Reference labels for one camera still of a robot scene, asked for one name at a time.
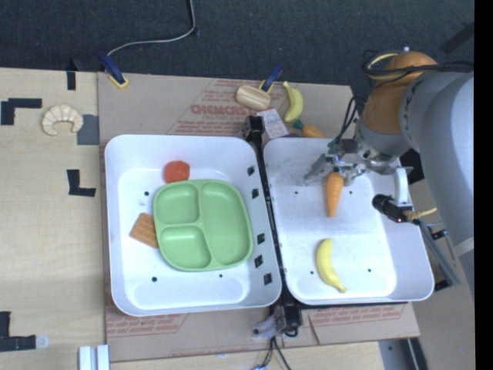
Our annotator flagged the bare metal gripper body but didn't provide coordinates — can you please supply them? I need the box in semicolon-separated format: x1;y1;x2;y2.
325;138;402;177

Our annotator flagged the orange carrot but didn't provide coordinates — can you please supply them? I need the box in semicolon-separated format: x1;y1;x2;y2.
293;119;327;139
326;170;345;219

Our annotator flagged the white carton packet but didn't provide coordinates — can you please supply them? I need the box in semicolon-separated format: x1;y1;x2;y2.
255;108;290;140

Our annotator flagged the yellow banana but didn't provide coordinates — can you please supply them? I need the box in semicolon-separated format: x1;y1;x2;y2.
315;237;348;294
281;80;305;124

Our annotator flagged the white plastic tray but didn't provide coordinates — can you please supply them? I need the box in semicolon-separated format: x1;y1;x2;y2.
263;136;436;307
103;133;283;318

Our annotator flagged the beige bread roll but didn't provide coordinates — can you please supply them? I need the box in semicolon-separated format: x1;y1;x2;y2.
235;84;272;112

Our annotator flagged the green divided plate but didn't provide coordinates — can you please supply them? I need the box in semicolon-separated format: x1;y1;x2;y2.
153;178;255;273

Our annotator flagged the red tomato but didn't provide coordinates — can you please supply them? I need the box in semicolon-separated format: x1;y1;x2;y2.
163;160;191;185

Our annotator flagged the brown cardboard board red print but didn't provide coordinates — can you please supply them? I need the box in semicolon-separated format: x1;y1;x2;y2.
96;71;421;363

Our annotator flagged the orange waffle biscuit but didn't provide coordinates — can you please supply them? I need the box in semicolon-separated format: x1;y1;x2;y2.
129;212;160;250

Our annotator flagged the cream croissant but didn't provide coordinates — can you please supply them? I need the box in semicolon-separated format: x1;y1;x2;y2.
41;103;85;137

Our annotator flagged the black cylinder on white bracket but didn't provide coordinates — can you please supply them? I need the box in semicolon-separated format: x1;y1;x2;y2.
371;166;415;224

